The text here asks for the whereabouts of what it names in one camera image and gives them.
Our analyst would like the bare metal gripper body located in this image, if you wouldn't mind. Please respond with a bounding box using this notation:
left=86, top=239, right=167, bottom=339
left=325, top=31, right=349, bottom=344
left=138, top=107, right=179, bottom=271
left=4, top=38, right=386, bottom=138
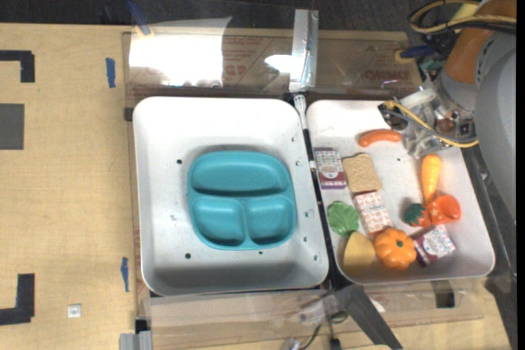
left=403, top=102, right=477, bottom=160

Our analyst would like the orange carrot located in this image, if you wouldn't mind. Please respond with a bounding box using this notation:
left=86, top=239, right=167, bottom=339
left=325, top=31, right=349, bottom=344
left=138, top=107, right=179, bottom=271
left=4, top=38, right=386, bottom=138
left=420, top=152, right=443, bottom=206

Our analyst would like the orange sausage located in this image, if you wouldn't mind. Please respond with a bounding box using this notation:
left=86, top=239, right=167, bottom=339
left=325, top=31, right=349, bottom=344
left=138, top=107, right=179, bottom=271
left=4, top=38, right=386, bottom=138
left=358, top=128, right=403, bottom=149

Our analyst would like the white plastic tray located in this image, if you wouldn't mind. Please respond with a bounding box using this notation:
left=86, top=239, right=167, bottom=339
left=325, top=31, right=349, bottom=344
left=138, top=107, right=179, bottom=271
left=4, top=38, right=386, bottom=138
left=131, top=95, right=331, bottom=298
left=305, top=98, right=496, bottom=286

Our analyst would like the brown bread slice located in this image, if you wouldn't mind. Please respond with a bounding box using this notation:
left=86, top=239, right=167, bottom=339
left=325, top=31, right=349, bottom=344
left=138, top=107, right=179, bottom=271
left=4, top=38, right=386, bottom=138
left=340, top=152, right=384, bottom=195

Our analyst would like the red strawberry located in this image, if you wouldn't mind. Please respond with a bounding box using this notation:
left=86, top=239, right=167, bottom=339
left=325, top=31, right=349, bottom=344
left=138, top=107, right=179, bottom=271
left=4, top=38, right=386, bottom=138
left=403, top=202, right=432, bottom=229

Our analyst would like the pink and white carton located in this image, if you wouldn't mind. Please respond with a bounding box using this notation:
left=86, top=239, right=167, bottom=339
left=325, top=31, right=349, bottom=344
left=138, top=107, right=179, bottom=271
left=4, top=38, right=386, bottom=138
left=353, top=190, right=394, bottom=237

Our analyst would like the purple and white carton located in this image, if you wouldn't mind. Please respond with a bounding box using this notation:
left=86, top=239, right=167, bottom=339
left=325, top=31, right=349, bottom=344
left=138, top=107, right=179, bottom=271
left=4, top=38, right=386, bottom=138
left=313, top=147, right=348, bottom=191
left=413, top=224, right=457, bottom=268

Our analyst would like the orange pumpkin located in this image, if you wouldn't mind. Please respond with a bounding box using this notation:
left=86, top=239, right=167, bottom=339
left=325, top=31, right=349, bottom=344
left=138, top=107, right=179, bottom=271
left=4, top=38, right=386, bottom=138
left=373, top=226, right=418, bottom=271

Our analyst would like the green lettuce leaf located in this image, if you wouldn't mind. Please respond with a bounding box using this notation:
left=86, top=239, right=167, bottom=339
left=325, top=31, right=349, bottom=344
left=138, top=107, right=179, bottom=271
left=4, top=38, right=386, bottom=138
left=326, top=200, right=361, bottom=239

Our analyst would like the yellow pear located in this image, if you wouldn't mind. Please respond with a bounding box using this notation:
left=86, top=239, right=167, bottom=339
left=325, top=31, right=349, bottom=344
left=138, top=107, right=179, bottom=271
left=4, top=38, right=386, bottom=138
left=342, top=230, right=377, bottom=278

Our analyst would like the teal divided plate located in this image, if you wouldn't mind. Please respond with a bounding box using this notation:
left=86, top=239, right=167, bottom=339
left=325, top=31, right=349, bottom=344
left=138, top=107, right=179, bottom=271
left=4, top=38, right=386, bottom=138
left=186, top=150, right=298, bottom=252

